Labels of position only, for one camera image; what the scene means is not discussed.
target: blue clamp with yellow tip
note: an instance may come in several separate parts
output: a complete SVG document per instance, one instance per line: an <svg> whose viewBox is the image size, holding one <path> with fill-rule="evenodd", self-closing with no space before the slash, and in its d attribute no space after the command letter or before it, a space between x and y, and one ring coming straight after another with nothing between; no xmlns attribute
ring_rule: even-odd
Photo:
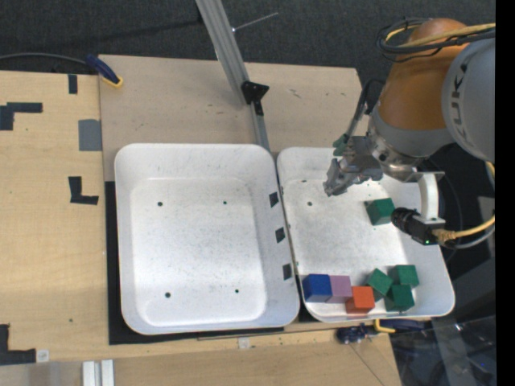
<svg viewBox="0 0 515 386"><path fill-rule="evenodd" d="M97 72L99 72L102 76L102 81L105 83L113 86L114 88L120 88L122 86L123 79L98 57L95 57L94 55L87 55L86 64L89 67L97 70Z"/></svg>

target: block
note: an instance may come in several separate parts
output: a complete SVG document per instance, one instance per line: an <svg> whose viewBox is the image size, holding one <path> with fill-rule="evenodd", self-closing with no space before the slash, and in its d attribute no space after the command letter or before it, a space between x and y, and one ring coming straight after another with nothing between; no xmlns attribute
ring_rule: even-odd
<svg viewBox="0 0 515 386"><path fill-rule="evenodd" d="M395 210L393 201L390 198L365 202L365 207L369 215L370 223L372 223L373 226L390 223L390 217Z"/></svg>
<svg viewBox="0 0 515 386"><path fill-rule="evenodd" d="M418 286L417 268L414 265L396 265L388 272L397 285Z"/></svg>
<svg viewBox="0 0 515 386"><path fill-rule="evenodd" d="M370 286L353 286L352 297L345 302L348 314L367 314L376 306Z"/></svg>
<svg viewBox="0 0 515 386"><path fill-rule="evenodd" d="M409 285L392 285L385 297L387 311L403 312L415 306L413 293Z"/></svg>
<svg viewBox="0 0 515 386"><path fill-rule="evenodd" d="M351 278L349 276L329 276L332 296L327 303L345 303L352 297Z"/></svg>
<svg viewBox="0 0 515 386"><path fill-rule="evenodd" d="M373 298L377 302L386 296L390 286L393 284L393 279L379 269L374 269L365 284L372 287Z"/></svg>
<svg viewBox="0 0 515 386"><path fill-rule="evenodd" d="M331 296L331 279L328 274L308 274L303 279L306 302L325 303Z"/></svg>

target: wooden table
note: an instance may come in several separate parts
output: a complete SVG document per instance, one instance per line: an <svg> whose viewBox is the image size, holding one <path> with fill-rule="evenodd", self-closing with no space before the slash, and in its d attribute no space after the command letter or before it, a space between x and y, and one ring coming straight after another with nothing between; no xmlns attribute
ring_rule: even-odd
<svg viewBox="0 0 515 386"><path fill-rule="evenodd" d="M370 374L355 351L335 341L334 328L344 324L293 322L283 333L250 338L248 351L238 351L237 338L109 345L104 181L112 178L109 162L116 150L154 135L156 142L162 137L169 142L234 143L253 138L250 116L231 101L217 62L102 59L124 78L120 90L96 76L80 75L77 94L70 94L67 75L0 72L0 105L43 103L42 113L16 113L14 129L0 131L0 323L10 324L10 349L49 350L56 362L120 359L117 368L125 365L128 372L134 367L130 359L139 362L143 356L175 355L175 366L164 365L169 370L180 368L190 353L205 359L208 367L227 356L231 361L241 358L243 366L254 360L265 364L291 359L292 367L299 365L300 370L303 359L322 354L342 359L339 376L358 368ZM288 146L329 147L347 129L361 91L354 69L277 64L247 68L253 81L271 87L262 103L273 153ZM142 105L145 121L137 119ZM121 112L125 117L117 120ZM166 129L163 123L171 115L182 126ZM79 150L78 121L100 118L103 151ZM364 131L362 122L357 132ZM82 178L84 195L99 196L97 205L70 203L70 176ZM397 375L388 337L379 336L372 345L381 357L377 364L386 362L387 372ZM156 357L148 367L164 361L166 357ZM248 376L250 369L245 370ZM255 376L255 384L266 376Z"/></svg>

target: metal pole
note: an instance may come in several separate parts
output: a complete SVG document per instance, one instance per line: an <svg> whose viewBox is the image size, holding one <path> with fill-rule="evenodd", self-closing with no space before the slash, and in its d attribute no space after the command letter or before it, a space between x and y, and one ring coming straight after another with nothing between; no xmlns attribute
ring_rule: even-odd
<svg viewBox="0 0 515 386"><path fill-rule="evenodd" d="M204 24L208 29L216 56L224 68L225 75L237 95L240 102L247 106L241 85L249 81L249 74L243 63L240 49L234 39L233 29L231 28L224 6L221 0L195 0L199 11L202 14ZM253 129L256 141L265 149L270 150L268 137L266 135L265 119L258 116L254 105L249 107L252 113Z"/></svg>

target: purple block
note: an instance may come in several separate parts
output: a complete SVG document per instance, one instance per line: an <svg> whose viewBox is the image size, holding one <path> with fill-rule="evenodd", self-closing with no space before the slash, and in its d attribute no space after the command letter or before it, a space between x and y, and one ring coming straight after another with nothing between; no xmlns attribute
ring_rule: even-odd
<svg viewBox="0 0 515 386"><path fill-rule="evenodd" d="M351 278L349 276L329 276L332 296L326 303L345 303L352 297Z"/></svg>

